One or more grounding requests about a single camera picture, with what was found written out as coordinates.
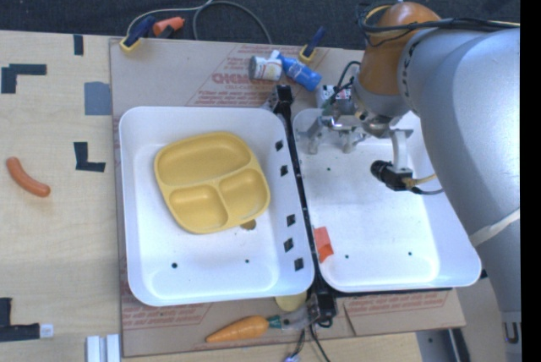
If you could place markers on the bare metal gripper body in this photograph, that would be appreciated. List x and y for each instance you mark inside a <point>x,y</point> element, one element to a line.
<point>376,124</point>

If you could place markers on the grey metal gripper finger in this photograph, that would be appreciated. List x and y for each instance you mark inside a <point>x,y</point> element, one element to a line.
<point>313,129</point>
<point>350,139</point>

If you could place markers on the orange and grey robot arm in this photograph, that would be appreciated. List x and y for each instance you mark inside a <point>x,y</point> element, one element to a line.
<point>460,106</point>

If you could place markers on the blue bottle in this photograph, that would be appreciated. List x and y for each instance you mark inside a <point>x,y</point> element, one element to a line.
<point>302,72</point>

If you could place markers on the thin black rod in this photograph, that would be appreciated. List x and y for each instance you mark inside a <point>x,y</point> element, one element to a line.
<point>301,187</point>

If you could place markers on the white can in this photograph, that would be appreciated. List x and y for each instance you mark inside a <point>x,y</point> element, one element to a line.
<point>265,68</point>

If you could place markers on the white plastic tray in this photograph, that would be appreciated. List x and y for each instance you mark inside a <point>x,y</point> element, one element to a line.
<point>380,225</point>
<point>211,267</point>

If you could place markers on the orange flat piece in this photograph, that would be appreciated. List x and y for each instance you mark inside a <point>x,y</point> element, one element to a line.
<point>323,244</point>

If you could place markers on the yellow divided plate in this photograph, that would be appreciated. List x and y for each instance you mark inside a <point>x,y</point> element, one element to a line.
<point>207,178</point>

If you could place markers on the brown cardboard board red print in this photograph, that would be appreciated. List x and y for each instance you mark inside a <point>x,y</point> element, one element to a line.
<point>169,72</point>

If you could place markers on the yellow lemon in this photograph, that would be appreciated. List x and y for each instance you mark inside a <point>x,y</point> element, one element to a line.
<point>291,301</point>

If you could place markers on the orange carrot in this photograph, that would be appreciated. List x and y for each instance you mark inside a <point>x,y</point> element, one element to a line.
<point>241,328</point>

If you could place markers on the orange sausage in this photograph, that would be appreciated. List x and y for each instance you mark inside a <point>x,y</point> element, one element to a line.
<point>25,180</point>

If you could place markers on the black cylinder on white bracket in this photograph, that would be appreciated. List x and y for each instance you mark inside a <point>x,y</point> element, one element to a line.
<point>391,174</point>

